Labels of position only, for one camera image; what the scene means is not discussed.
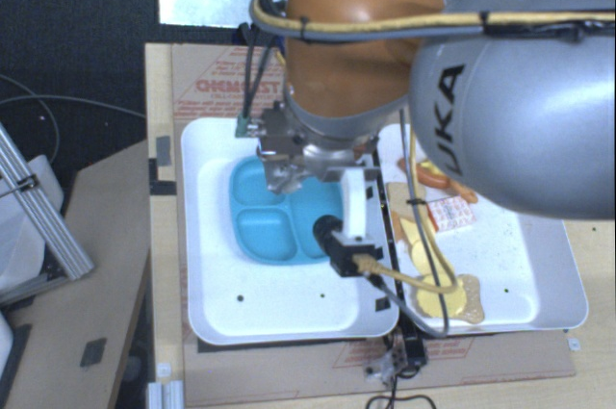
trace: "blue divided plate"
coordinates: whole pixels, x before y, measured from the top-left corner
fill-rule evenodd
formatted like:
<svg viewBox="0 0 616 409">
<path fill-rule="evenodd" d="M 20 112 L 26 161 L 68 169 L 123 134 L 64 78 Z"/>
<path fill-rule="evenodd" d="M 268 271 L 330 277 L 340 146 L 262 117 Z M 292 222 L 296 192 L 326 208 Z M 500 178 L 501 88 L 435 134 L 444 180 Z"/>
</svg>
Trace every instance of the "blue divided plate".
<svg viewBox="0 0 616 409">
<path fill-rule="evenodd" d="M 235 238 L 250 258 L 281 266 L 326 260 L 312 227 L 327 214 L 342 218 L 338 183 L 310 177 L 297 192 L 276 195 L 267 189 L 263 164 L 252 156 L 233 169 L 229 192 Z"/>
</svg>

